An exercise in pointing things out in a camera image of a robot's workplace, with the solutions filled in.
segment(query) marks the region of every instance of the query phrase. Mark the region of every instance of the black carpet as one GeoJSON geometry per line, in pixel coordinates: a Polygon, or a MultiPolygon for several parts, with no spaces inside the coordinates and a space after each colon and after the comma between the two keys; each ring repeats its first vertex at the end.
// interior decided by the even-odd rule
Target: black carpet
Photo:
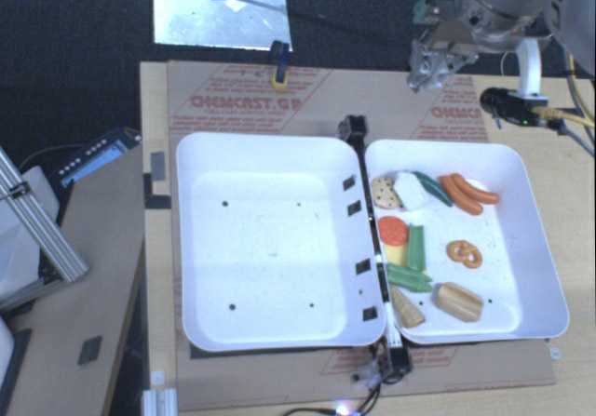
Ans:
{"type": "MultiPolygon", "coordinates": [[[[416,1],[287,0],[291,64],[405,70],[422,31],[411,21],[416,1]]],[[[153,0],[0,0],[0,145],[19,163],[48,146],[139,128],[139,62],[169,59],[265,62],[266,53],[155,45],[153,0]]],[[[499,61],[483,57],[465,72],[499,74],[499,61]]],[[[561,74],[558,45],[544,62],[544,75],[561,74]]],[[[517,72],[514,59],[507,65],[517,72]]]]}

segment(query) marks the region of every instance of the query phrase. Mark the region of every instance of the yellow cheese block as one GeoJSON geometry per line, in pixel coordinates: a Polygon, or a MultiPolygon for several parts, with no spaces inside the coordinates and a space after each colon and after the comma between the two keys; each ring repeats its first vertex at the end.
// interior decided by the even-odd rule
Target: yellow cheese block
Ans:
{"type": "Polygon", "coordinates": [[[394,263],[395,265],[400,265],[401,267],[407,266],[407,244],[404,244],[403,246],[389,246],[388,244],[384,244],[383,250],[385,251],[385,257],[387,258],[388,262],[394,263]]]}

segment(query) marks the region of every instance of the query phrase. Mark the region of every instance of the aluminum rail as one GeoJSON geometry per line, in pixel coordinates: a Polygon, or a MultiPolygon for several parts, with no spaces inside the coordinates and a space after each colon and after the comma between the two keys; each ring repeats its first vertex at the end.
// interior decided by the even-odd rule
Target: aluminum rail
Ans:
{"type": "Polygon", "coordinates": [[[8,202],[64,281],[73,282],[88,271],[85,261],[70,246],[62,235],[60,227],[41,207],[2,147],[0,147],[0,197],[8,202]]]}

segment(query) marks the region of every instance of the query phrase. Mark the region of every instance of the wooden table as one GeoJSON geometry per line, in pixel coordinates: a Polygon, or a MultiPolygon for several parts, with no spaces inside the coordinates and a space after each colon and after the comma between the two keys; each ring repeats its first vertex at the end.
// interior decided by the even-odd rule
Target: wooden table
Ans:
{"type": "MultiPolygon", "coordinates": [[[[477,92],[488,87],[515,88],[515,78],[475,76],[477,92]]],[[[580,87],[593,106],[588,81],[580,87]]],[[[542,93],[550,106],[569,107],[571,100],[562,79],[545,79],[542,93]]],[[[151,171],[152,153],[168,150],[167,68],[163,63],[142,65],[142,122],[144,172],[151,171]]],[[[380,398],[374,416],[421,414],[591,414],[596,408],[596,327],[594,308],[594,161],[567,137],[537,128],[504,124],[497,129],[484,115],[489,141],[517,151],[528,170],[550,250],[562,283],[570,312],[568,330],[551,343],[562,358],[553,361],[557,383],[550,386],[471,391],[457,394],[397,396],[380,398]]],[[[154,194],[169,194],[169,172],[154,182],[154,194]]],[[[147,287],[149,314],[150,370],[163,371],[163,384],[176,386],[174,301],[169,211],[146,212],[147,287]]],[[[312,405],[266,406],[242,409],[203,410],[184,414],[202,416],[277,416],[296,406],[333,408],[333,402],[312,405]]]]}
{"type": "Polygon", "coordinates": [[[109,414],[142,277],[141,171],[139,146],[75,184],[61,229],[89,271],[9,321],[32,332],[8,416],[109,414]],[[97,358],[79,365],[99,338],[97,358]]]}

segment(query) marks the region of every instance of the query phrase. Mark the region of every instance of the toy bread roll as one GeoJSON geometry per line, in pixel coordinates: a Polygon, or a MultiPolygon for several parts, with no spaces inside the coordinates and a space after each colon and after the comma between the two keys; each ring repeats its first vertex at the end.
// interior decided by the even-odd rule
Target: toy bread roll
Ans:
{"type": "Polygon", "coordinates": [[[483,305],[481,297],[453,282],[441,285],[437,292],[437,306],[465,322],[477,321],[483,305]]]}

